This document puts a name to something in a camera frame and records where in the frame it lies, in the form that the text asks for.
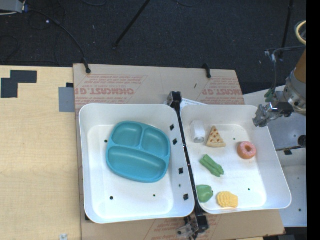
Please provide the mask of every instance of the white cylinder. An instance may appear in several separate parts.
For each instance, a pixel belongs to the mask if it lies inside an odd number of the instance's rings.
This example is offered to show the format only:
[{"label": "white cylinder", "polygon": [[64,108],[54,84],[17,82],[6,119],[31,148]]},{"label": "white cylinder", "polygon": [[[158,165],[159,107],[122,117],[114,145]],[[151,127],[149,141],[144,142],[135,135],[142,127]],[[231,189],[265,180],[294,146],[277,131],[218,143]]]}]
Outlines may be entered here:
[{"label": "white cylinder", "polygon": [[204,122],[201,120],[194,120],[190,124],[191,138],[195,143],[202,143],[205,141],[206,131]]}]

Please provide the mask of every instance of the white tray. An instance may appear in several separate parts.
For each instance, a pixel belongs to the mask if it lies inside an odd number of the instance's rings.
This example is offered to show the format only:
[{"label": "white tray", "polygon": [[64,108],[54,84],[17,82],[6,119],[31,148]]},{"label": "white tray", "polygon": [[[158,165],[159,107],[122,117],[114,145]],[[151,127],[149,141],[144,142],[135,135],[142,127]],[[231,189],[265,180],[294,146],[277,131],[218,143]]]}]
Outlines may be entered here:
[{"label": "white tray", "polygon": [[[166,175],[141,183],[114,174],[106,162],[116,124],[136,121],[162,130],[170,139]],[[95,223],[186,217],[195,207],[177,113],[164,104],[88,104],[79,113],[84,209]]]},{"label": "white tray", "polygon": [[[235,213],[254,210],[284,209],[291,204],[291,193],[276,153],[268,127],[255,127],[253,118],[257,108],[250,105],[187,105],[181,110],[185,141],[196,185],[209,185],[214,196],[200,206],[210,214]],[[194,143],[190,124],[204,123],[206,138]],[[226,147],[207,147],[212,126],[216,126]],[[257,155],[244,160],[237,154],[239,142],[252,142]],[[208,154],[224,169],[224,175],[212,175],[199,160]],[[229,191],[238,196],[237,208],[222,208],[216,196]]]}]

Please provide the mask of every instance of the cardboard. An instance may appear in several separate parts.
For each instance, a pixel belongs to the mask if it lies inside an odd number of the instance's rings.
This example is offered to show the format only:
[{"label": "cardboard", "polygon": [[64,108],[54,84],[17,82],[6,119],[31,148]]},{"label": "cardboard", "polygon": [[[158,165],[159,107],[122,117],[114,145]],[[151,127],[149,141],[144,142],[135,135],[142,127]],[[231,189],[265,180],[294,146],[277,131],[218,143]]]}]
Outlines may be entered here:
[{"label": "cardboard", "polygon": [[[244,105],[236,72],[211,69],[211,78],[207,78],[205,70],[197,68],[95,64],[89,67],[91,73],[87,74],[83,64],[73,66],[82,239],[178,240],[177,231],[185,224],[184,218],[109,224],[97,224],[86,219],[79,111],[89,103],[164,104],[172,91],[181,92],[185,99],[204,104]],[[285,233],[278,210],[206,214],[206,217],[209,229],[198,235],[199,240],[230,240]]]}]

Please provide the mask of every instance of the black pole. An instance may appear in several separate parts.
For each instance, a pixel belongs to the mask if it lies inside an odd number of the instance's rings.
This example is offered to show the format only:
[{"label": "black pole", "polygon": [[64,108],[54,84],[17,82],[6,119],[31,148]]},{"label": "black pole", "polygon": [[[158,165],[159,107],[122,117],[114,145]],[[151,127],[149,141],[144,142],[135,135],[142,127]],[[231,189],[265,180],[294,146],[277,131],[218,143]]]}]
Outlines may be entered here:
[{"label": "black pole", "polygon": [[129,29],[132,27],[132,25],[136,22],[136,20],[138,19],[138,17],[140,16],[140,14],[144,11],[144,9],[147,7],[147,5],[149,4],[151,0],[146,0],[143,4],[143,6],[140,8],[140,10],[137,12],[137,14],[134,16],[134,18],[132,19],[132,21],[129,23],[129,25],[125,28],[125,30],[123,31],[123,33],[120,35],[120,37],[117,39],[117,41],[115,43],[113,43],[112,49],[115,50],[118,47],[118,44],[120,43],[120,41],[122,40],[122,38],[124,38],[124,36],[126,35],[126,33],[129,31]]},{"label": "black pole", "polygon": [[[289,30],[289,25],[290,25],[290,19],[291,19],[291,13],[292,13],[293,9],[294,9],[294,0],[290,0],[281,48],[284,48],[286,46],[286,41],[287,41],[287,37],[288,37],[288,30]],[[283,51],[281,51],[279,54],[279,59],[282,60],[283,57],[284,57],[284,53],[283,53]]]}]

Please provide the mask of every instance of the toy donut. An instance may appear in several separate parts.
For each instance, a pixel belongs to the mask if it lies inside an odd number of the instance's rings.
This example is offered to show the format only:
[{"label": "toy donut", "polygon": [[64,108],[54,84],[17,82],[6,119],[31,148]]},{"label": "toy donut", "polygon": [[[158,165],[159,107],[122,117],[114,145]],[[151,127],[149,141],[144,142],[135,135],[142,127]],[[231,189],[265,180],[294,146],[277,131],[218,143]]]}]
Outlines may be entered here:
[{"label": "toy donut", "polygon": [[251,159],[257,154],[257,149],[251,142],[243,141],[239,143],[237,152],[242,159]]}]

